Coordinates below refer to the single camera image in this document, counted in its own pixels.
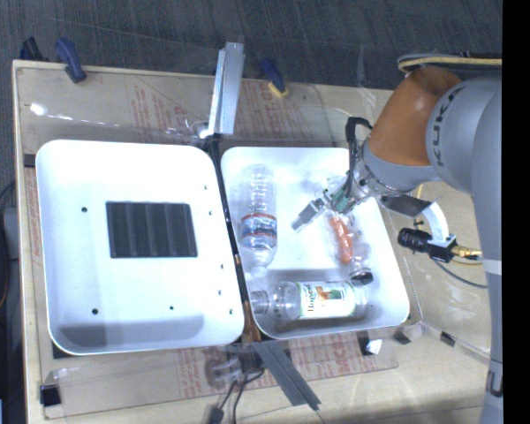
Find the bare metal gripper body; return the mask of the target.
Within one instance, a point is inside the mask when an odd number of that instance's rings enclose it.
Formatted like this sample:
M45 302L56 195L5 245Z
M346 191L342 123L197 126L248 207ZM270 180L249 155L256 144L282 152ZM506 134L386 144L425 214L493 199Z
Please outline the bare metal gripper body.
M339 214L349 214L369 198L380 200L381 191L373 179L364 170L349 170L328 178L322 191L325 207Z

